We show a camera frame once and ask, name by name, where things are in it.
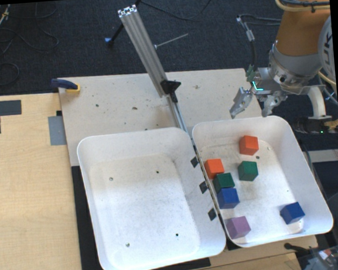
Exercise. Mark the blue cube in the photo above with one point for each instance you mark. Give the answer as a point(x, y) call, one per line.
point(292, 213)
point(227, 198)

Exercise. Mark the black cylinder on white bracket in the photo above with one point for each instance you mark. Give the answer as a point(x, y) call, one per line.
point(318, 103)

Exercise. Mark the white plastic tray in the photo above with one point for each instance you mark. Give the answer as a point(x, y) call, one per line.
point(268, 193)
point(139, 204)

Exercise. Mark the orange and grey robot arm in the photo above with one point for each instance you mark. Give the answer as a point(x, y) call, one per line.
point(301, 28)

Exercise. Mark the green cube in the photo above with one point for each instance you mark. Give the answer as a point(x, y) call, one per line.
point(223, 182)
point(247, 171)

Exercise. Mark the pale wood board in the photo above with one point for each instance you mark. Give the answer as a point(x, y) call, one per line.
point(119, 106)

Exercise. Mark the orange cube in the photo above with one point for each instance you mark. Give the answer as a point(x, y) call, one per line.
point(213, 168)
point(248, 145)

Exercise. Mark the purple cube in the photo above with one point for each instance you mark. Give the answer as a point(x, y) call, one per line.
point(238, 227)

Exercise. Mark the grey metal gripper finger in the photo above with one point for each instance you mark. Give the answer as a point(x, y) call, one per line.
point(270, 102)
point(240, 101)

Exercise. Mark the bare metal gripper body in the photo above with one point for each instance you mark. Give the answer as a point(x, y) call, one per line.
point(270, 83)

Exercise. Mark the thin black and white rod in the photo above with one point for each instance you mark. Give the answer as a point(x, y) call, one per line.
point(182, 121)

